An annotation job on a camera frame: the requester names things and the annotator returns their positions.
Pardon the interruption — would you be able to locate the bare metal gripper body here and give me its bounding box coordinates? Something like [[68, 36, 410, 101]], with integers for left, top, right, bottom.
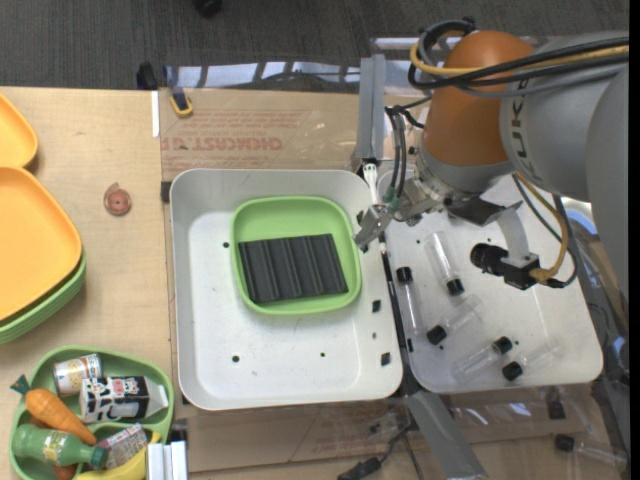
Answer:
[[387, 176, 482, 227]]

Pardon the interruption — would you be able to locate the clear plastic bottle black cap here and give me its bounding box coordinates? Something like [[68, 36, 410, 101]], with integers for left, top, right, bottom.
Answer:
[[425, 294, 486, 347], [395, 265, 427, 338], [500, 340, 567, 384], [424, 231, 467, 298], [450, 335, 515, 385], [553, 433, 629, 472]]

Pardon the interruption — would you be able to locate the thin black and white rod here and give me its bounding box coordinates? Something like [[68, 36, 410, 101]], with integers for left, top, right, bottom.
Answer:
[[363, 162, 414, 397]]

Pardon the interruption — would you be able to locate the black ribbed block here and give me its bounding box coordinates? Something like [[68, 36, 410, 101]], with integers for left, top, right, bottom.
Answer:
[[237, 233, 350, 305]]

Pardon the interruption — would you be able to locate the brown cardboard board red print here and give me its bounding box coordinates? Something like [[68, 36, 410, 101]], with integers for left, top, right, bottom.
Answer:
[[158, 86, 604, 473]]

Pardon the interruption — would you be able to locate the white plastic tray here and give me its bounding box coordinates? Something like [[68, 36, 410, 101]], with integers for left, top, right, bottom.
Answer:
[[377, 167, 605, 396], [168, 167, 405, 413]]

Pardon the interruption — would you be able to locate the green divided plate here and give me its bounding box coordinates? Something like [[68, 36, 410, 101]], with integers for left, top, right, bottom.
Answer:
[[8, 344, 177, 480]]

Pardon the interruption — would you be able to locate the cow print milk carton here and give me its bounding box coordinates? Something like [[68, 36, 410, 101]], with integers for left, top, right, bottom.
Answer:
[[78, 374, 171, 425]]

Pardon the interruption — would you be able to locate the small pink and white carton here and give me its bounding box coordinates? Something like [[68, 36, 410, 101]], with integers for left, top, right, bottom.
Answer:
[[93, 422, 150, 471]]

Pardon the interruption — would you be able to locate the white and red can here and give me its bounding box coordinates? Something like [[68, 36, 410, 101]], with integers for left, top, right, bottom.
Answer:
[[51, 352, 105, 399]]

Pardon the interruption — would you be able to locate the orange plate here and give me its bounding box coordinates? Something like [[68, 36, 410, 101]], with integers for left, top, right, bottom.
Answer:
[[0, 92, 40, 169], [0, 165, 84, 323]]

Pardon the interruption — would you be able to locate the yellow banana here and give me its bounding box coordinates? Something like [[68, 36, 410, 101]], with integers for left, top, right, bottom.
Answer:
[[73, 429, 164, 480]]

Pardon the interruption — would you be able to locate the orange carrot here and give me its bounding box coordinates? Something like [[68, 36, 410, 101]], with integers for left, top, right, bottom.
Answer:
[[9, 373, 98, 447]]

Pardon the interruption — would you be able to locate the green bottle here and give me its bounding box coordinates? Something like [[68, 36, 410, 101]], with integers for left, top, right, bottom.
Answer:
[[10, 422, 111, 471]]

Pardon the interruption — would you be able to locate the black cylinder on white bracket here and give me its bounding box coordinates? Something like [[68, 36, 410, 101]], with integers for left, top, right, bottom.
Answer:
[[469, 202, 542, 292]]

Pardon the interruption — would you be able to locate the black block with thin wires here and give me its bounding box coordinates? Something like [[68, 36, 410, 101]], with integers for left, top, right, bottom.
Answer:
[[337, 456, 383, 480]]

